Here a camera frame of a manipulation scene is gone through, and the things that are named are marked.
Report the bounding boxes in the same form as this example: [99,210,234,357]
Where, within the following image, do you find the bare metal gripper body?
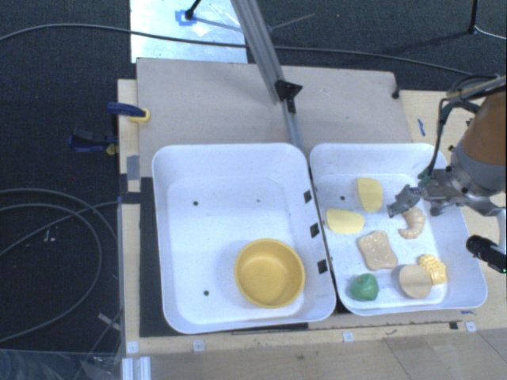
[419,168,496,215]

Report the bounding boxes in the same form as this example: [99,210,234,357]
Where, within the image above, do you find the tan croissant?
[397,206,427,241]

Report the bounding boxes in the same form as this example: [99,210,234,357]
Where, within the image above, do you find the yellow potato chip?
[326,207,366,236]
[356,177,384,214]

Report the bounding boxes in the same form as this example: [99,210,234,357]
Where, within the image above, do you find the white plastic tray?
[308,142,489,317]
[151,142,338,336]

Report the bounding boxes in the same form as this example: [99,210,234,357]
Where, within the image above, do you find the beige bread slice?
[356,230,399,272]

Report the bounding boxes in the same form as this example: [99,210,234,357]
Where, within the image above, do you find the yellow corn piece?
[417,253,448,286]

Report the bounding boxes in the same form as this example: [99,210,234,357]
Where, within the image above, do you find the beige round biscuit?
[397,264,433,299]

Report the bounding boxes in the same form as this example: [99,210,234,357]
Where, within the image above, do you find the green bell pepper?
[348,273,381,302]

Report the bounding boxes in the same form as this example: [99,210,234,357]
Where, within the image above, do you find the yellow bowl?
[233,237,307,310]

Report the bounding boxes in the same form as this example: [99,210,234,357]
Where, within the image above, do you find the brown cardboard board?
[135,57,464,332]

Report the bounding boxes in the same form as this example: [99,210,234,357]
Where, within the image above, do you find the black cylinder on white bracket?
[465,195,507,276]

